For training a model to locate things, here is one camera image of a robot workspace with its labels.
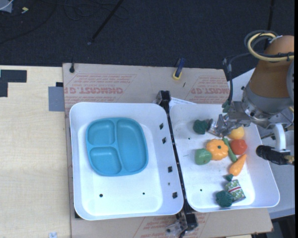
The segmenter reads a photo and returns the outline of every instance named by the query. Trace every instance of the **yellow cable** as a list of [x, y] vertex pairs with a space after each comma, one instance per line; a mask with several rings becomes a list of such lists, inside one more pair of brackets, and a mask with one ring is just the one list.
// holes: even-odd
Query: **yellow cable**
[[259, 54], [257, 54], [251, 47], [251, 43], [252, 41], [257, 38], [258, 36], [270, 36], [272, 38], [276, 38], [276, 35], [274, 34], [271, 34], [271, 33], [258, 33], [258, 34], [255, 34], [253, 35], [247, 42], [247, 48], [249, 50], [249, 52], [255, 56], [256, 58], [260, 59], [260, 60], [264, 60], [264, 61], [285, 61], [285, 60], [293, 60], [295, 56], [289, 56], [289, 57], [282, 57], [282, 58], [267, 58], [267, 57], [264, 57], [264, 56], [261, 56]]

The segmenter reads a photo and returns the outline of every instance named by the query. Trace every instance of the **blue plastic tray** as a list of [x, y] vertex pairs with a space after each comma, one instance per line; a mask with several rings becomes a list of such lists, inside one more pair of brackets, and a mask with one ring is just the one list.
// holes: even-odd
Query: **blue plastic tray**
[[102, 176], [133, 175], [148, 164], [146, 138], [133, 119], [93, 121], [86, 130], [86, 146], [92, 168]]

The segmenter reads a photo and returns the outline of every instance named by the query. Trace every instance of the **yellow lemon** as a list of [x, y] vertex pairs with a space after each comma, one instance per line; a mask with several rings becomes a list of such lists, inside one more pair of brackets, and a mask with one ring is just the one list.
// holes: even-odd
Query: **yellow lemon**
[[230, 132], [230, 135], [228, 135], [229, 138], [231, 139], [241, 139], [245, 134], [243, 126], [238, 127], [237, 129], [233, 129]]

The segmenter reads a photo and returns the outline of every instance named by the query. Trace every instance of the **green toy vegetable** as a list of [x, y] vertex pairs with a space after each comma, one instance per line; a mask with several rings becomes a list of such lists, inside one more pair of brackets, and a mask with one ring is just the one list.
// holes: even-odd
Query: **green toy vegetable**
[[236, 157], [236, 155], [234, 154], [234, 151], [232, 151], [232, 149], [231, 149], [231, 147], [230, 147], [230, 145], [229, 145], [229, 141], [228, 141], [228, 139], [224, 137], [222, 140], [224, 141], [225, 145], [228, 146], [228, 156], [230, 157], [230, 159], [231, 159], [233, 162], [237, 161], [237, 157]]
[[233, 177], [234, 176], [232, 174], [229, 174], [229, 175], [225, 176], [225, 179], [228, 181], [232, 181]]
[[204, 135], [205, 132], [210, 129], [210, 123], [213, 120], [195, 120], [193, 124], [193, 130], [198, 133]]
[[204, 165], [210, 162], [212, 159], [212, 153], [210, 153], [207, 149], [197, 149], [195, 151], [195, 163], [198, 165]]
[[233, 203], [233, 196], [226, 190], [216, 193], [216, 201], [221, 207], [229, 207]]

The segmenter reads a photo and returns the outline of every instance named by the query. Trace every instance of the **clamp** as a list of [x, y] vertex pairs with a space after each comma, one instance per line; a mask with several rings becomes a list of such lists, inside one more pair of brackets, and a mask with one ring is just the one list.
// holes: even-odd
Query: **clamp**
[[175, 67], [177, 67], [177, 69], [174, 71], [173, 73], [173, 79], [175, 80], [179, 80], [181, 75], [182, 75], [182, 68], [183, 68], [183, 64], [185, 62], [184, 58], [180, 58], [178, 60], [178, 62], [175, 64]]

